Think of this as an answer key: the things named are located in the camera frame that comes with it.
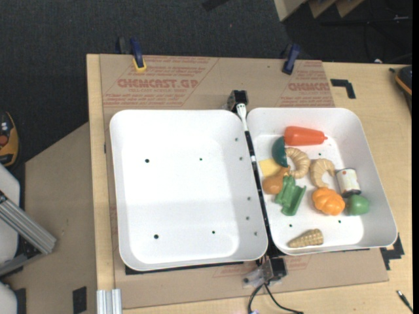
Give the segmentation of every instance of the orange object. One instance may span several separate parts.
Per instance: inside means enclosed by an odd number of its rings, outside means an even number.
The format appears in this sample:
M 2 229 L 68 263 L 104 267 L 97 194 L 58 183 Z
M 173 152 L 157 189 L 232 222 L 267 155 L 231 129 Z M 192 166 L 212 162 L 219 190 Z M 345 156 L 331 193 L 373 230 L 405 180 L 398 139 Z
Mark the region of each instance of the orange object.
M 345 208 L 345 201 L 335 190 L 321 187 L 312 194 L 314 206 L 325 214 L 339 215 Z
M 266 194 L 278 194 L 282 190 L 283 176 L 289 171 L 289 166 L 281 167 L 274 175 L 265 178 L 262 183 L 263 191 Z
M 316 145 L 322 144 L 327 137 L 319 130 L 289 126 L 285 129 L 283 139 L 286 145 Z

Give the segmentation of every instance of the toy lime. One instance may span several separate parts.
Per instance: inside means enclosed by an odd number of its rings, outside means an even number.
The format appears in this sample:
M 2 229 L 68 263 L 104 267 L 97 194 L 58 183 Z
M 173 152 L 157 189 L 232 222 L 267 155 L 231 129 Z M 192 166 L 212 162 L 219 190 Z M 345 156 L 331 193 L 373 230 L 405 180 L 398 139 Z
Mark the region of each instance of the toy lime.
M 318 145 L 327 139 L 322 131 L 297 126 L 286 127 L 283 138 L 291 146 Z
M 280 164 L 283 167 L 288 166 L 283 136 L 278 138 L 272 145 L 272 158 L 275 160 L 277 164 Z
M 354 194 L 346 202 L 346 211 L 349 215 L 362 215 L 369 212 L 369 201 L 363 196 Z

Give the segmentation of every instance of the toy food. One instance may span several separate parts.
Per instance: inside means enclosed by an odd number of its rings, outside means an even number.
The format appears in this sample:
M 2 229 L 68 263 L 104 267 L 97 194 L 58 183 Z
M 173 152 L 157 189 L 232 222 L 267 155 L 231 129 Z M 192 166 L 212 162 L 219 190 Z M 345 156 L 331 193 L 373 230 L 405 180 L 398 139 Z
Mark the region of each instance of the toy food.
M 349 215 L 362 215 L 369 212 L 369 201 L 356 194 L 350 196 L 346 202 L 346 211 Z
M 283 176 L 289 171 L 288 167 L 281 167 L 281 169 L 270 177 L 267 177 L 263 180 L 262 188 L 263 192 L 267 194 L 278 194 L 282 189 L 282 179 Z
M 312 229 L 303 233 L 299 237 L 292 239 L 288 246 L 291 248 L 303 248 L 309 245 L 322 245 L 323 233 L 320 229 Z
M 361 193 L 355 169 L 347 168 L 337 171 L 336 179 L 338 180 L 342 197 L 347 198 L 352 194 Z
M 329 185 L 321 179 L 326 171 L 329 172 L 332 177 L 335 176 L 335 166 L 332 161 L 325 158 L 312 160 L 310 164 L 310 178 L 316 187 L 329 187 Z
M 274 175 L 282 167 L 280 164 L 276 163 L 273 158 L 259 160 L 259 166 L 261 167 L 263 177 L 265 178 L 270 177 L 271 175 Z
M 307 154 L 297 148 L 286 148 L 285 153 L 293 161 L 295 170 L 290 170 L 289 175 L 295 179 L 303 178 L 308 173 L 310 159 Z
M 327 137 L 322 131 L 289 126 L 285 129 L 284 140 L 286 145 L 317 145 L 322 144 Z
M 314 206 L 325 214 L 338 215 L 345 208 L 343 198 L 327 187 L 321 187 L 312 194 Z
M 285 142 L 283 136 L 278 138 L 272 145 L 272 158 L 281 166 L 287 167 L 287 155 L 285 154 Z
M 300 206 L 302 196 L 306 192 L 306 186 L 297 186 L 295 179 L 291 176 L 284 177 L 282 181 L 282 190 L 275 197 L 275 202 L 282 205 L 282 214 L 292 217 Z

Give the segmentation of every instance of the blue clamp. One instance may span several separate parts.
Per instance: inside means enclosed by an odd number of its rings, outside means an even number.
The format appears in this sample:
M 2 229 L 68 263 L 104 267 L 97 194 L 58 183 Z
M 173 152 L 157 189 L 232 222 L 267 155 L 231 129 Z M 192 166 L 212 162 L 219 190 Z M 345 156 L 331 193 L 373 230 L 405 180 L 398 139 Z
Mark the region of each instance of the blue clamp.
M 132 61 L 134 63 L 134 66 L 136 67 L 137 72 L 144 72 L 147 66 L 145 65 L 139 42 L 135 37 L 131 37 L 130 43 L 133 55 Z
M 115 43 L 115 53 L 122 54 L 122 55 L 129 55 L 130 51 L 126 47 L 125 38 L 123 36 L 119 36 Z
M 282 67 L 282 72 L 286 73 L 287 75 L 290 75 L 293 72 L 294 63 L 297 57 L 299 56 L 300 51 L 301 47 L 298 44 L 293 44 L 291 46 L 291 49 L 288 53 L 288 60 L 284 63 Z

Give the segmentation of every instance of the green toy vegetable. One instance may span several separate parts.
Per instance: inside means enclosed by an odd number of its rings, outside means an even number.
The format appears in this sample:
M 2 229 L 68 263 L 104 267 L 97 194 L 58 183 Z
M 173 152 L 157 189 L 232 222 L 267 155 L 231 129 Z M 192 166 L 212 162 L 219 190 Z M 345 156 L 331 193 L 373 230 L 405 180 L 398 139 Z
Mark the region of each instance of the green toy vegetable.
M 346 202 L 346 211 L 349 215 L 362 215 L 369 212 L 369 201 L 363 196 L 354 194 Z
M 295 215 L 305 192 L 306 186 L 303 188 L 297 186 L 292 176 L 285 176 L 283 178 L 282 190 L 275 197 L 275 202 L 283 206 L 282 214 L 289 217 Z
M 278 138 L 272 145 L 272 158 L 277 164 L 287 167 L 287 154 L 285 153 L 285 142 L 283 136 Z

